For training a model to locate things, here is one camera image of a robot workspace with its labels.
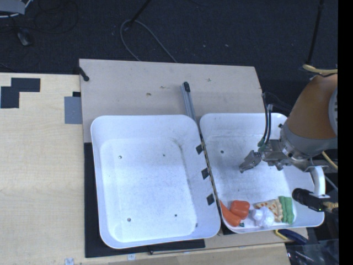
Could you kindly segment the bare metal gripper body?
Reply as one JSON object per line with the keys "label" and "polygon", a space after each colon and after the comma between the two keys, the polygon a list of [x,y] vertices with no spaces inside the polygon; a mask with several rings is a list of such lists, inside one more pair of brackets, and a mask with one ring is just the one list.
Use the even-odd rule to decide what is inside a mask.
{"label": "bare metal gripper body", "polygon": [[312,158],[294,148],[284,140],[269,140],[260,148],[261,159],[279,171],[285,166],[294,166],[306,172],[312,165]]}

